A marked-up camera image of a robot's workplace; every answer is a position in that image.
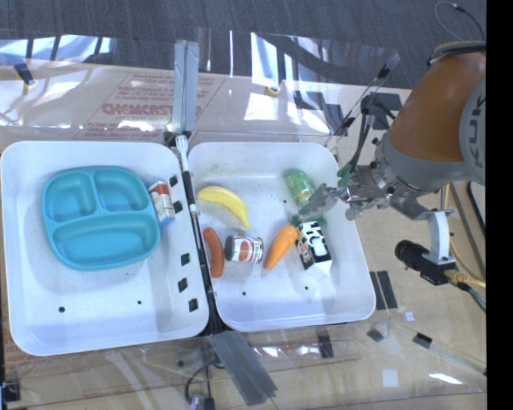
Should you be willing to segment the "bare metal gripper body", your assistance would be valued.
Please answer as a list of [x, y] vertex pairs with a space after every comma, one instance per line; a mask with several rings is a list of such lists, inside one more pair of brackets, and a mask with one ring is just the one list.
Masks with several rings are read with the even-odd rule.
[[393, 208], [410, 220], [416, 219], [416, 187], [395, 173], [388, 162], [357, 166], [347, 163], [337, 176], [348, 220], [361, 217], [364, 210], [371, 208]]

